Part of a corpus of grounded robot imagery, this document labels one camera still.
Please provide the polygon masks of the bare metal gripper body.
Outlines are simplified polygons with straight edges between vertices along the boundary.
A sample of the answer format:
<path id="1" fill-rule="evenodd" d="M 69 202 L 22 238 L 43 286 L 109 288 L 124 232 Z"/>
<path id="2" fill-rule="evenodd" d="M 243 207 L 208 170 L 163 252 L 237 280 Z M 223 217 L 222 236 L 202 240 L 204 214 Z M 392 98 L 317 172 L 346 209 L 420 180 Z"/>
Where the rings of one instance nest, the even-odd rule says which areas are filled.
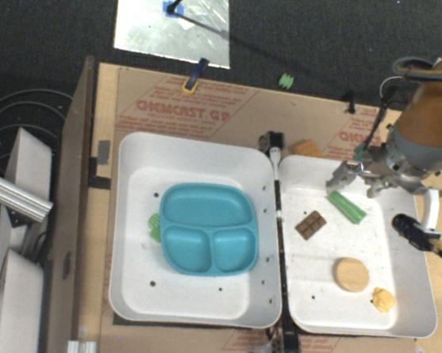
<path id="1" fill-rule="evenodd" d="M 432 172 L 414 166 L 397 147 L 367 146 L 362 143 L 355 149 L 353 163 L 362 163 L 361 178 L 369 185 L 372 178 L 383 178 L 390 183 L 390 188 L 401 187 L 410 194 L 415 194 L 423 186 L 423 180 Z"/>

